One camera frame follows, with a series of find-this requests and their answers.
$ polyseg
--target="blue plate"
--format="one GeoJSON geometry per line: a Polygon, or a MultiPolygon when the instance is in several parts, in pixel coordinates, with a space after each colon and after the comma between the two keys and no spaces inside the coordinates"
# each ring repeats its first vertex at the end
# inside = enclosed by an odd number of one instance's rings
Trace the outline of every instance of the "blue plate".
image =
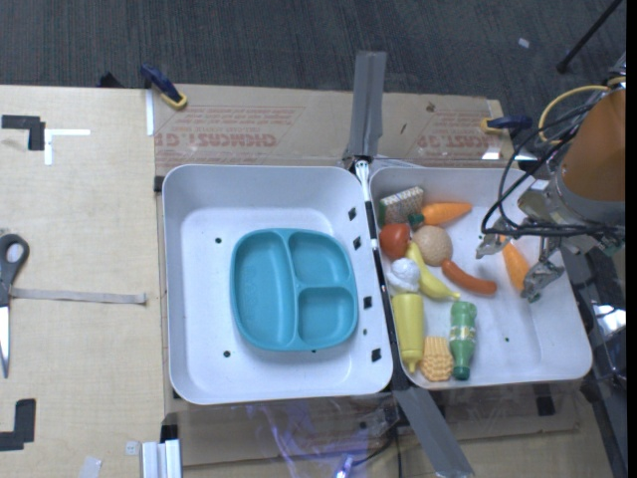
{"type": "Polygon", "coordinates": [[[269,351],[338,345],[358,321],[345,250],[311,230],[274,228],[243,236],[232,252],[230,300],[241,335],[269,351]]]}

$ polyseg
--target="light wood surface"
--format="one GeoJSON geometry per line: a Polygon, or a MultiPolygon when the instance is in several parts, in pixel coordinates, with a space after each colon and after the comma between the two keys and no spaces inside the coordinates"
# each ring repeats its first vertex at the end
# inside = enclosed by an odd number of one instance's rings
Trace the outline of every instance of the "light wood surface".
{"type": "MultiPolygon", "coordinates": [[[[213,94],[213,103],[223,105],[224,92],[213,94]]],[[[137,477],[138,457],[126,455],[126,442],[158,440],[170,405],[169,398],[164,405],[170,388],[162,362],[161,212],[152,190],[145,91],[0,87],[0,114],[91,131],[56,138],[54,164],[45,166],[43,152],[27,150],[26,131],[0,129],[0,229],[31,246],[16,287],[148,296],[145,306],[12,300],[0,432],[13,429],[22,398],[37,401],[36,429],[23,450],[0,452],[0,476],[75,477],[90,456],[102,461],[101,478],[137,477]]],[[[576,407],[574,429],[463,440],[461,447],[478,477],[611,477],[592,409],[580,396],[576,407]]],[[[401,459],[405,477],[434,476],[412,435],[401,438],[401,459]]],[[[331,476],[337,460],[224,463],[187,468],[184,476],[331,476]]],[[[397,476],[396,448],[358,466],[355,476],[397,476]]]]}

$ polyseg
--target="tomato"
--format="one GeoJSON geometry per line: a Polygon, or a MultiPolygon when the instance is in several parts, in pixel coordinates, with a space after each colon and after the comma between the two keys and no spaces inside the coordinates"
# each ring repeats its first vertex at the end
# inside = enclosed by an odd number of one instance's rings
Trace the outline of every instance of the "tomato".
{"type": "Polygon", "coordinates": [[[380,249],[391,260],[405,256],[410,240],[410,229],[406,223],[388,223],[378,234],[380,249]]]}

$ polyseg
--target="potato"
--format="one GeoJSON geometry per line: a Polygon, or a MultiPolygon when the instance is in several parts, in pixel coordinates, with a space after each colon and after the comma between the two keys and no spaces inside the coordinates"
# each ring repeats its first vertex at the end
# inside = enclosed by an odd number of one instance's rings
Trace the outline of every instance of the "potato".
{"type": "Polygon", "coordinates": [[[422,259],[428,266],[441,266],[445,259],[451,260],[453,245],[447,231],[435,225],[424,225],[411,236],[416,243],[422,259]]]}

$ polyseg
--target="scissors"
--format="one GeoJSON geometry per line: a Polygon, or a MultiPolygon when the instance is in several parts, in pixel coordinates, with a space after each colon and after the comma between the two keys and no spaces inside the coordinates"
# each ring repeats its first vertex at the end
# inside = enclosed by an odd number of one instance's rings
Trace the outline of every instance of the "scissors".
{"type": "Polygon", "coordinates": [[[29,245],[16,234],[0,237],[0,356],[4,378],[9,376],[9,298],[11,284],[29,257],[29,245]]]}

